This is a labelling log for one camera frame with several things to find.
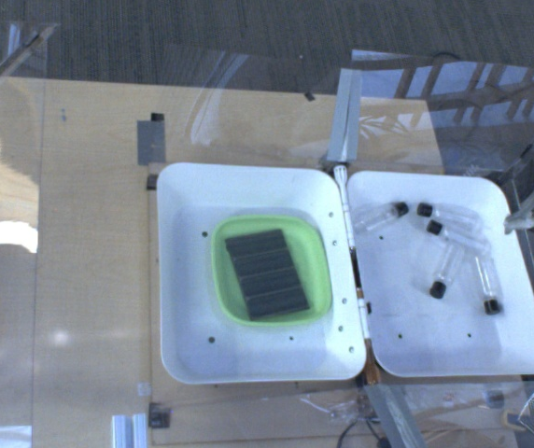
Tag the black ribbed block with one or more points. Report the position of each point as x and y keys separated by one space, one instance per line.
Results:
x=267 y=273

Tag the green square bowl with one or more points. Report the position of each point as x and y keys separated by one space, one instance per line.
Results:
x=316 y=269

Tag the thin black and white rod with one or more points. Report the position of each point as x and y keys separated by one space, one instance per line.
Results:
x=347 y=217

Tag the clear bottle with black cap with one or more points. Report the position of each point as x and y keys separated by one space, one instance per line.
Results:
x=438 y=289
x=425 y=210
x=492 y=306
x=399 y=209
x=434 y=227

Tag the white plastic tray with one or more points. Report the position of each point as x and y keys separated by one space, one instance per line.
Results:
x=248 y=357
x=435 y=348

